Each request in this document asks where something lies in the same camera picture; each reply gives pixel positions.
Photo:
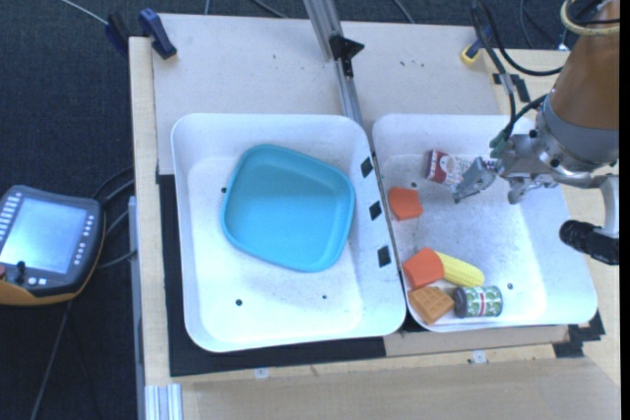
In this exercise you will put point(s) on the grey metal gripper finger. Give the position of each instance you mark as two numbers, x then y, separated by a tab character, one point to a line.
519	192
475	179

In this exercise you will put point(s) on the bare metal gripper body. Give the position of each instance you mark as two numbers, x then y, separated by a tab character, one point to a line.
529	160

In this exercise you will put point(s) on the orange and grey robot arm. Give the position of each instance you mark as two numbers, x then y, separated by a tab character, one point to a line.
585	78

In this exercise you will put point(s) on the red and white carton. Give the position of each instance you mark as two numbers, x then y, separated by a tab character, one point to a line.
445	167

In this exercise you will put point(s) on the white plastic tray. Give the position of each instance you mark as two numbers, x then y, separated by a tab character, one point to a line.
275	310
497	236

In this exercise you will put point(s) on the orange cube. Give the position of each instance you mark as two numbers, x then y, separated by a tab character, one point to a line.
423	267
405	203

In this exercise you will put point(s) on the yellow corn cob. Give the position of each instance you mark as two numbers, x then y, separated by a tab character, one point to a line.
460	270

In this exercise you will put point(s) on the green and white can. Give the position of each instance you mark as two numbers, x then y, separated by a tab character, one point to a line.
480	301

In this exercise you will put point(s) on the orange waffle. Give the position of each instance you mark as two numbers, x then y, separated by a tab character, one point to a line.
430	304

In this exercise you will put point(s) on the blue plate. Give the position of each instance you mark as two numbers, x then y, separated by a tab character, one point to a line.
288	206

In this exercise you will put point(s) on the black cylinder on white bracket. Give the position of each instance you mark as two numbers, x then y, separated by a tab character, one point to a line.
588	238

